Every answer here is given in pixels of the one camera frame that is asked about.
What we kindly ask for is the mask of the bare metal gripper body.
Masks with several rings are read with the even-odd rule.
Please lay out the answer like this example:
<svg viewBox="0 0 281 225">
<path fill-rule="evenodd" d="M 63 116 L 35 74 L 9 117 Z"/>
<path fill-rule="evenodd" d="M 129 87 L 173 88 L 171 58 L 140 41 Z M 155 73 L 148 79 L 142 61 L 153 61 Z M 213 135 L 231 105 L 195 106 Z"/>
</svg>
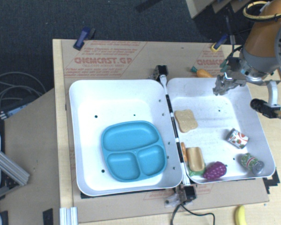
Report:
<svg viewBox="0 0 281 225">
<path fill-rule="evenodd" d="M 268 82 L 263 81 L 268 74 L 253 68 L 244 58 L 230 57 L 224 73 L 227 74 L 227 80 L 234 81 L 237 86 L 242 87 L 246 83 L 258 86 L 266 86 L 268 84 Z"/>
</svg>

